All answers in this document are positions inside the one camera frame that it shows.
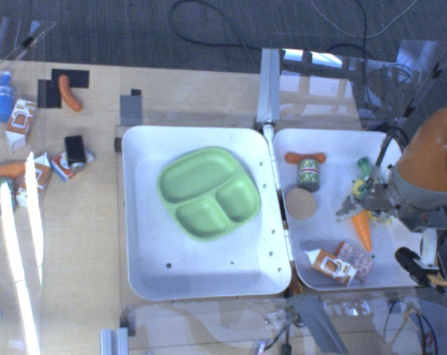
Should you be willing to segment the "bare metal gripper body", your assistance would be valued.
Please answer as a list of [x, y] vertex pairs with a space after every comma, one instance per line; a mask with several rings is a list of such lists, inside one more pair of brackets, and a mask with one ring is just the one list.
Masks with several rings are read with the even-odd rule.
[[362, 183], [357, 191], [359, 192], [357, 199], [365, 210], [387, 214], [392, 214], [395, 211], [395, 205], [389, 197], [391, 189], [387, 183], [374, 183], [372, 185]]

